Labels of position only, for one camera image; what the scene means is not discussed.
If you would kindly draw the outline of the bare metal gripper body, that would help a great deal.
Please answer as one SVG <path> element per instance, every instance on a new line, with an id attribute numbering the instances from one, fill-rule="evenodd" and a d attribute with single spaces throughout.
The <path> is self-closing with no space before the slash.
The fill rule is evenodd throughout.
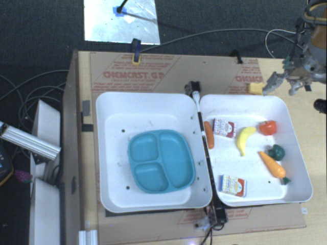
<path id="1" fill-rule="evenodd" d="M 286 79 L 289 81 L 319 82 L 326 84 L 326 59 L 320 61 L 311 57 L 286 59 Z"/>

